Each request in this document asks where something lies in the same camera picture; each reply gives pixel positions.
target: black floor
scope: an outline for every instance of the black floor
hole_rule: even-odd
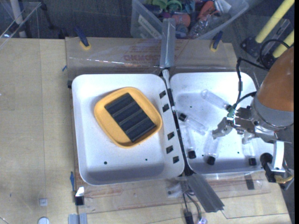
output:
[[[263,0],[223,30],[223,41],[233,43],[236,55],[243,56],[239,42],[248,32],[245,31],[248,29],[246,26],[259,16],[271,17],[282,2],[283,0]],[[49,29],[47,19],[40,10],[38,12],[40,38],[57,39],[61,28],[64,28],[69,36],[76,36],[73,30],[76,25],[90,37],[131,37],[132,0],[44,0],[44,3],[56,28]],[[294,5],[285,14],[284,19],[288,19],[294,28]],[[286,145],[285,158],[289,167],[294,169],[294,142]],[[295,223],[294,183],[283,194],[292,222]]]

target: yellow tray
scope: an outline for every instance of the yellow tray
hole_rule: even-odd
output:
[[[135,142],[132,142],[128,138],[128,136],[119,127],[117,122],[105,109],[105,106],[107,104],[110,104],[111,102],[113,102],[114,100],[126,93],[129,93],[132,96],[136,103],[143,109],[143,111],[147,114],[151,121],[156,125],[155,128],[144,134]],[[125,87],[116,90],[111,94],[105,96],[100,101],[98,101],[94,107],[94,116],[99,126],[103,129],[106,135],[113,141],[113,143],[123,148],[131,148],[140,144],[141,142],[145,141],[146,139],[157,133],[162,127],[162,118],[159,112],[156,110],[153,104],[145,97],[145,95],[140,90],[134,87]]]

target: white label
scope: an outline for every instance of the white label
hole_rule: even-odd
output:
[[[138,22],[154,38],[161,39],[161,34],[141,15],[139,15]]]

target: wooden surface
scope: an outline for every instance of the wooden surface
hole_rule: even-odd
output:
[[[231,45],[224,46],[235,62]],[[75,164],[65,65],[64,40],[12,39],[0,51],[0,224],[35,224],[43,216],[67,224],[78,211],[70,182]],[[279,186],[269,186],[263,194],[223,198],[223,212],[203,217],[216,224],[290,224]],[[40,198],[48,205],[40,206]],[[89,224],[183,224],[183,208],[177,203],[87,218]]]

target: black object in yellow tray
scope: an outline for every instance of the black object in yellow tray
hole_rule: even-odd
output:
[[[122,88],[101,99],[94,115],[108,137],[124,148],[140,144],[162,126],[159,112],[133,87]]]

